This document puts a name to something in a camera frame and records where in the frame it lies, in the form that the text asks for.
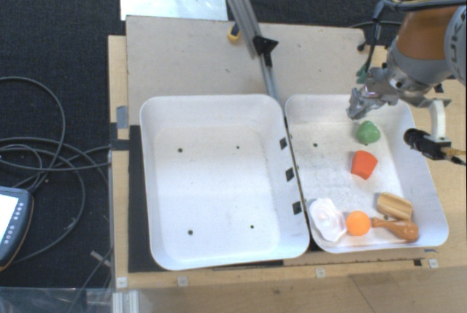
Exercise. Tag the white toy fried egg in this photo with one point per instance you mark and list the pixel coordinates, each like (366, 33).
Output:
(327, 219)

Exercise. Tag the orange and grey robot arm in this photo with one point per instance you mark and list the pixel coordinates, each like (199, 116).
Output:
(423, 30)

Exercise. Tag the white plastic tray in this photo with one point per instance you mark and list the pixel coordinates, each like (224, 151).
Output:
(215, 191)
(328, 173)

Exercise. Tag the black cylinder on white bracket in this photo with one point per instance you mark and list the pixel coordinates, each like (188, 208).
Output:
(427, 145)

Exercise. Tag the orange toy cup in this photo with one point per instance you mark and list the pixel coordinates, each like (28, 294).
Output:
(364, 165)

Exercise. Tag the orange ball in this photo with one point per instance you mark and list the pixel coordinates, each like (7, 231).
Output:
(358, 223)

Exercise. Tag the pale wood board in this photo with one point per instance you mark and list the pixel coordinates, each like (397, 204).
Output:
(120, 195)

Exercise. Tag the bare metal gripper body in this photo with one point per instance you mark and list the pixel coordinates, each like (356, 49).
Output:
(396, 87)

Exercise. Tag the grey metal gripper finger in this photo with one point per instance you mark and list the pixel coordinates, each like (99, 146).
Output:
(354, 105)
(370, 108)

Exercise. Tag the brown toy chicken drumstick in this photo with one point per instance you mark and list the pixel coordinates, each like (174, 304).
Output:
(401, 229)

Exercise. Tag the wooden toy bread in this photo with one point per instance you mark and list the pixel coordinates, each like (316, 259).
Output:
(394, 206)

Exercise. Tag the green toy pepper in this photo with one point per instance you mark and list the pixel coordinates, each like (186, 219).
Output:
(367, 133)

